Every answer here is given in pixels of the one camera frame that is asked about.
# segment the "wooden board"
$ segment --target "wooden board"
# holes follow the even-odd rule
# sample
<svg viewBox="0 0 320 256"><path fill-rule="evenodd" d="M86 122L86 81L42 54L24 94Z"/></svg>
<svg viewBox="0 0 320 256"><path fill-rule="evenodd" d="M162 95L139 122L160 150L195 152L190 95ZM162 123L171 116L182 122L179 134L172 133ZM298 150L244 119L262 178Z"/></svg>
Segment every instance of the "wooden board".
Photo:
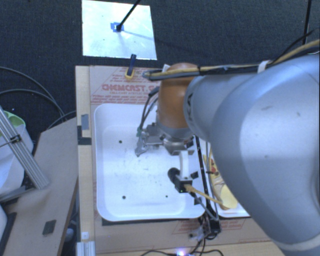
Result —
<svg viewBox="0 0 320 256"><path fill-rule="evenodd" d="M34 158L50 184L23 194L5 208L17 216L4 256L61 254L77 191L76 119L43 132ZM52 220L56 220L54 231L44 236L45 224Z"/></svg>

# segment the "small black object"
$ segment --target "small black object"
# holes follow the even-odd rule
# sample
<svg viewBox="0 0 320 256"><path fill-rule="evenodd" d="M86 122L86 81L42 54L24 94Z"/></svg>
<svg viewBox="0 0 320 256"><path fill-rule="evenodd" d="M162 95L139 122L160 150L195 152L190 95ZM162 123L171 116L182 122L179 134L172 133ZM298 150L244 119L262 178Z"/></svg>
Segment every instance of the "small black object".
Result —
<svg viewBox="0 0 320 256"><path fill-rule="evenodd" d="M35 188L35 185L32 183L31 179L29 178L29 176L27 175L26 172L24 172L22 185L25 186L25 190L29 190L29 189Z"/></svg>
<svg viewBox="0 0 320 256"><path fill-rule="evenodd" d="M78 135L78 145L91 145L90 137L82 137L82 126L78 125L77 127L77 135Z"/></svg>
<svg viewBox="0 0 320 256"><path fill-rule="evenodd" d="M199 203L199 201L197 199L194 199L194 203L193 204L196 206L196 205L199 205L200 203Z"/></svg>
<svg viewBox="0 0 320 256"><path fill-rule="evenodd" d="M149 92L148 96L152 97L153 95L156 95L159 92L160 86L156 86L152 89L152 91Z"/></svg>
<svg viewBox="0 0 320 256"><path fill-rule="evenodd" d="M192 147L194 145L194 140L193 138L191 138L190 141L188 141L186 144L185 144L185 147L188 149L190 147Z"/></svg>
<svg viewBox="0 0 320 256"><path fill-rule="evenodd" d="M191 173L190 176L194 180L199 177L199 173L197 171L195 171L194 173Z"/></svg>
<svg viewBox="0 0 320 256"><path fill-rule="evenodd" d="M125 77L132 78L132 76L134 74L134 65L135 65L135 62L136 62L136 58L137 58L137 55L131 54L130 65L129 65L129 68L127 69L127 71L126 71Z"/></svg>
<svg viewBox="0 0 320 256"><path fill-rule="evenodd" d="M186 184L192 185L192 180L180 180L177 177L177 175L179 174L180 174L180 171L174 167L168 171L168 177L170 181L174 184L175 189L179 193L186 193L187 191L186 191L185 185Z"/></svg>
<svg viewBox="0 0 320 256"><path fill-rule="evenodd" d="M17 142L21 141L20 134L10 138L10 141L12 141L12 143L17 143Z"/></svg>
<svg viewBox="0 0 320 256"><path fill-rule="evenodd" d="M54 230L55 230L56 222L57 222L56 219L47 221L47 222L45 223L45 225L44 225L42 235L45 236L45 235L48 235L48 234L53 233Z"/></svg>
<svg viewBox="0 0 320 256"><path fill-rule="evenodd" d="M210 225L211 234L217 235L221 232L219 221L215 221L214 219L209 219L209 225Z"/></svg>

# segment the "yellow object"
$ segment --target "yellow object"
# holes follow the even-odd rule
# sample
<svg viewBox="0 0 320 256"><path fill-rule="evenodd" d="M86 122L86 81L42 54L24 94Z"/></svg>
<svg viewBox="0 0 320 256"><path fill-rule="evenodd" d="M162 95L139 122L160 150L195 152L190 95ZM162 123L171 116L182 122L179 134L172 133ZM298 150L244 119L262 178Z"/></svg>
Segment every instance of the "yellow object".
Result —
<svg viewBox="0 0 320 256"><path fill-rule="evenodd" d="M130 80L130 79L132 79L134 77L135 70L132 70L131 75L127 75L128 74L128 70L129 70L129 68L126 69L124 76L125 76L126 79Z"/></svg>
<svg viewBox="0 0 320 256"><path fill-rule="evenodd" d="M281 62L284 62L294 55L303 52L306 49L319 46L320 40L314 40L309 43L306 43L302 46L299 46L298 48L284 54L281 56L279 59L275 60L274 62L271 62L268 66L271 67L273 65L279 64ZM184 68L184 69L176 69L176 70L170 70L170 71L165 71L165 72L145 72L144 75L146 77L150 78L156 78L156 77L161 77L161 76L169 76L169 75L176 75L176 74L184 74L184 73L199 73L199 72L206 72L209 70L216 70L216 69L221 69L221 68L234 68L234 69L239 69L239 68L249 68L249 67L258 67L259 64L256 63L250 63L250 64L231 64L231 65L217 65L217 66L202 66L202 67L197 67L197 68Z"/></svg>
<svg viewBox="0 0 320 256"><path fill-rule="evenodd" d="M222 186L220 197L223 201L223 206L230 209L234 209L237 207L238 201L234 197L234 195L231 193L227 185Z"/></svg>
<svg viewBox="0 0 320 256"><path fill-rule="evenodd" d="M231 193L224 179L221 177L219 171L217 170L215 162L212 158L211 148L210 148L208 159L206 155L203 155L203 160L205 163L207 163L206 166L209 165L207 166L207 169L208 169L207 171L211 172L210 180L212 184L213 194L219 201L223 202L223 204L220 205L220 207L223 210L236 208L238 205L238 201L234 197L234 195Z"/></svg>
<svg viewBox="0 0 320 256"><path fill-rule="evenodd" d="M223 205L223 202L218 201L218 200L212 198L211 196L208 196L207 194L205 194L205 193L203 193L203 192L195 189L195 188L194 188L193 186L191 186L190 184L186 184L186 185L184 185L184 187L185 187L185 190L188 191L188 192L193 192L193 193L199 194L199 195L205 197L206 199L209 199L209 200L211 200L211 201L213 201L213 202L215 202L215 203L217 203L217 204L219 204L219 205Z"/></svg>

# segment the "metal bracket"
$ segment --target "metal bracket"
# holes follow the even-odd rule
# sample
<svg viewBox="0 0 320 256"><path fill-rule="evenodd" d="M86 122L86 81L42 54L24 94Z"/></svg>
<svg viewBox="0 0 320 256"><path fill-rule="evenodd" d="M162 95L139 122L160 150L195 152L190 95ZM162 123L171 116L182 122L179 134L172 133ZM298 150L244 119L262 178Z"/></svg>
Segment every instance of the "metal bracket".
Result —
<svg viewBox="0 0 320 256"><path fill-rule="evenodd" d="M76 244L76 256L96 256L95 242L78 242Z"/></svg>
<svg viewBox="0 0 320 256"><path fill-rule="evenodd" d="M91 145L92 140L90 137L83 137L82 136L82 126L78 125L77 127L77 134L78 134L78 145Z"/></svg>
<svg viewBox="0 0 320 256"><path fill-rule="evenodd" d="M8 145L8 144L10 144L10 143L16 143L16 142L19 142L19 141L21 141L20 134L14 136L14 137L12 137L12 138L10 138L10 141L8 141L8 142L0 145L0 148L1 148L1 147L4 147L4 146L6 146L6 145Z"/></svg>

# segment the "yellow cable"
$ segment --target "yellow cable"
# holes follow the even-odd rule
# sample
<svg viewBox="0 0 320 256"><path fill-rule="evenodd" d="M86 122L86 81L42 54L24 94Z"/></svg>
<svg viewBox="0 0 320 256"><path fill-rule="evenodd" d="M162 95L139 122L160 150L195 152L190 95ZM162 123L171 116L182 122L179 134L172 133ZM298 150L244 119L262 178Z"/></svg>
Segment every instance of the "yellow cable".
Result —
<svg viewBox="0 0 320 256"><path fill-rule="evenodd" d="M224 204L222 201L218 201L218 200L216 200L216 199L213 199L211 196L208 196L207 194L205 194L205 193L203 193L203 192L195 189L195 188L194 188L193 186L191 186L190 184L184 185L184 188L185 188L185 190L186 190L187 192L193 192L193 193L199 194L199 195L205 197L206 199L209 199L209 200L211 200L211 201L213 201L213 202L215 202L215 203L217 203L217 204L219 204L219 205L223 205L223 204Z"/></svg>
<svg viewBox="0 0 320 256"><path fill-rule="evenodd" d="M302 52L304 51L305 49L308 49L308 48L311 48L311 47L314 47L314 46L317 46L320 44L320 40L315 40L315 41L311 41L309 43L306 43L302 46L299 46L298 48L288 52L287 54L283 55L282 57L280 57L277 61L275 61L274 63L272 64L278 64L280 62L283 62L289 58L291 58L292 56L296 55L297 53L299 52Z"/></svg>
<svg viewBox="0 0 320 256"><path fill-rule="evenodd" d="M291 58L292 56L304 51L305 49L317 46L320 44L320 40L314 40L309 43L306 43L290 52L287 54L281 56L278 60L275 62L271 63L270 66L284 62L285 60ZM259 64L229 64L229 65L216 65L216 66L203 66L200 68L183 68L183 69L174 69L166 72L157 72L157 73L149 73L146 72L145 75L148 76L149 78L151 77L160 77L160 76L170 76L170 75L176 75L176 74L183 74L183 73L192 73L192 72L206 72L209 70L216 70L216 69L221 69L221 68L248 68L248 67L257 67Z"/></svg>

